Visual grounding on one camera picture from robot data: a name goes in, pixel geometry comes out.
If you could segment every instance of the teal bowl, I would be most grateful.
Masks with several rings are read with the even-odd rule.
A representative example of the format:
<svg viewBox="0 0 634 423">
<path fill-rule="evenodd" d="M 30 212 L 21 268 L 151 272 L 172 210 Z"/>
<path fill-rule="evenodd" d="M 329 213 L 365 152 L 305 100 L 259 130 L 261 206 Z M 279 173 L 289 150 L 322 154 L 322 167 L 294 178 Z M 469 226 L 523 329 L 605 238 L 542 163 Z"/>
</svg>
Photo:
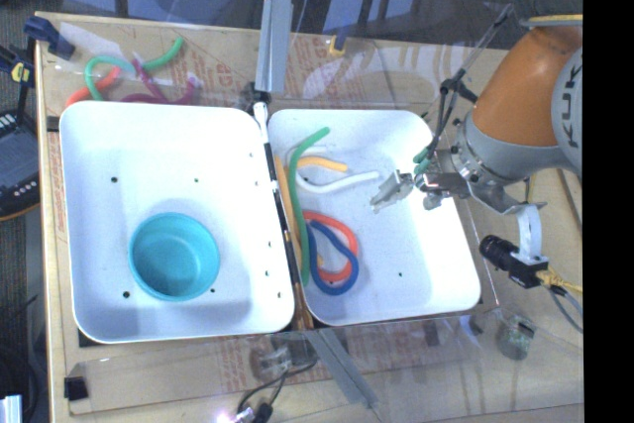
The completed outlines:
<svg viewBox="0 0 634 423">
<path fill-rule="evenodd" d="M 136 229 L 128 249 L 130 270 L 148 294 L 167 301 L 200 296 L 214 283 L 220 255 L 214 237 L 198 221 L 161 213 Z"/>
</svg>

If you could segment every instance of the green tube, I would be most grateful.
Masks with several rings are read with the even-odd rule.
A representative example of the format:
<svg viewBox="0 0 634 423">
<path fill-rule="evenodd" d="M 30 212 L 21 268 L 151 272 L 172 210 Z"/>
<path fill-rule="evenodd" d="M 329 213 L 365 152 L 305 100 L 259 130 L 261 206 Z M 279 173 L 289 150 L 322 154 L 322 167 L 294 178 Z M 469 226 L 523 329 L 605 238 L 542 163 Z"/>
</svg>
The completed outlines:
<svg viewBox="0 0 634 423">
<path fill-rule="evenodd" d="M 310 280 L 310 249 L 308 247 L 308 232 L 306 231 L 306 221 L 304 221 L 304 214 L 301 211 L 299 199 L 297 198 L 297 187 L 295 183 L 297 163 L 299 162 L 299 158 L 301 157 L 301 155 L 306 152 L 306 149 L 315 145 L 328 133 L 330 133 L 330 128 L 323 127 L 312 136 L 306 138 L 299 145 L 299 147 L 295 149 L 293 155 L 290 158 L 290 163 L 288 164 L 288 193 L 290 194 L 290 202 L 293 205 L 293 214 L 295 215 L 295 221 L 297 222 L 299 234 L 301 236 L 301 252 L 303 254 L 301 257 L 301 283 L 303 285 L 306 285 Z"/>
<path fill-rule="evenodd" d="M 95 82 L 92 79 L 92 69 L 98 63 L 110 63 L 112 65 L 117 65 L 121 67 L 122 69 L 125 69 L 130 72 L 135 72 L 135 68 L 128 61 L 122 60 L 120 58 L 116 58 L 114 56 L 107 56 L 107 55 L 94 56 L 88 61 L 88 63 L 86 64 L 83 70 L 83 77 L 84 77 L 84 80 L 86 81 L 86 86 L 88 87 L 88 90 L 90 90 L 90 95 L 92 95 L 92 98 L 95 101 L 103 101 L 103 95 L 101 95 L 101 92 L 97 89 L 97 87 L 95 86 Z"/>
<path fill-rule="evenodd" d="M 174 44 L 167 51 L 166 54 L 160 56 L 159 58 L 155 58 L 154 60 L 149 60 L 143 64 L 143 69 L 152 70 L 157 67 L 161 67 L 162 65 L 166 65 L 170 60 L 172 60 L 180 51 L 180 47 L 182 46 L 182 38 L 176 38 Z"/>
</svg>

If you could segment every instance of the cyan cup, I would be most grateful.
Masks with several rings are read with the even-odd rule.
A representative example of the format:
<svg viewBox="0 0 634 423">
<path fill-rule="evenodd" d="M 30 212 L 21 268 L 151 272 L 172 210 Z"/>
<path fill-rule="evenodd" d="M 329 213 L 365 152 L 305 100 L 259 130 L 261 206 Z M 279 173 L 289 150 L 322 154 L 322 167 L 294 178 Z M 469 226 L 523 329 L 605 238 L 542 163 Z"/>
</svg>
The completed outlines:
<svg viewBox="0 0 634 423">
<path fill-rule="evenodd" d="M 139 286 L 167 301 L 200 296 L 220 269 L 211 233 L 197 220 L 173 212 L 154 215 L 139 225 L 130 239 L 128 262 Z"/>
</svg>

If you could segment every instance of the blue loop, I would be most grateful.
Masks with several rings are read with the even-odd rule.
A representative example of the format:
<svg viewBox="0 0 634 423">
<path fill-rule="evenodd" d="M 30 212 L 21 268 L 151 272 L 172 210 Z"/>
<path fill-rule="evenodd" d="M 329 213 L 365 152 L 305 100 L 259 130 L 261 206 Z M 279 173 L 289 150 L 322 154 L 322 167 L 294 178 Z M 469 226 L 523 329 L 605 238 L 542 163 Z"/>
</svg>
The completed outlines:
<svg viewBox="0 0 634 423">
<path fill-rule="evenodd" d="M 337 236 L 324 224 L 316 220 L 311 220 L 310 223 L 306 224 L 306 231 L 308 233 L 308 248 L 309 248 L 309 258 L 310 258 L 310 273 L 313 276 L 313 280 L 317 284 L 323 292 L 326 294 L 330 294 L 332 296 L 339 296 L 348 291 L 357 281 L 359 277 L 359 261 L 357 260 L 357 256 L 355 256 L 350 249 L 348 249 Z M 346 279 L 346 281 L 341 285 L 331 285 L 328 282 L 325 282 L 319 276 L 319 266 L 317 265 L 317 242 L 315 241 L 315 234 L 312 229 L 315 228 L 317 231 L 323 233 L 326 238 L 330 241 L 331 244 L 337 249 L 341 254 L 343 254 L 350 263 L 352 264 L 352 271 L 350 276 Z"/>
</svg>

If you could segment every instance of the white tray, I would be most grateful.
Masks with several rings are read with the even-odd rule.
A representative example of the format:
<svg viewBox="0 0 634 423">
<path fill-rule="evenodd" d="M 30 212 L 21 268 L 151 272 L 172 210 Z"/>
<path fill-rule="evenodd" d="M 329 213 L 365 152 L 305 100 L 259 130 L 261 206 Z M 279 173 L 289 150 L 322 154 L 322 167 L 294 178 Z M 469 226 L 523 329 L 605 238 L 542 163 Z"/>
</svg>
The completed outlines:
<svg viewBox="0 0 634 423">
<path fill-rule="evenodd" d="M 326 148 L 323 157 L 345 162 L 349 174 L 378 170 L 380 178 L 326 194 L 298 188 L 302 209 L 345 223 L 360 244 L 360 275 L 348 292 L 328 295 L 312 278 L 304 287 L 311 313 L 325 324 L 341 326 L 476 305 L 479 279 L 453 200 L 426 211 L 424 194 L 414 189 L 405 200 L 377 214 L 370 207 L 378 186 L 395 169 L 413 170 L 412 158 L 431 141 L 427 124 L 407 111 L 282 110 L 268 124 L 273 152 L 284 159 L 325 126 L 331 132 L 317 143 Z M 299 172 L 318 184 L 342 177 L 322 167 Z M 325 258 L 343 259 L 329 243 L 319 243 L 321 234 L 315 237 Z"/>
<path fill-rule="evenodd" d="M 59 132 L 73 311 L 88 338 L 269 333 L 290 322 L 288 264 L 252 117 L 230 108 L 85 101 L 64 111 Z M 193 217 L 218 244 L 216 281 L 189 301 L 150 296 L 128 267 L 131 235 L 161 212 Z"/>
</svg>

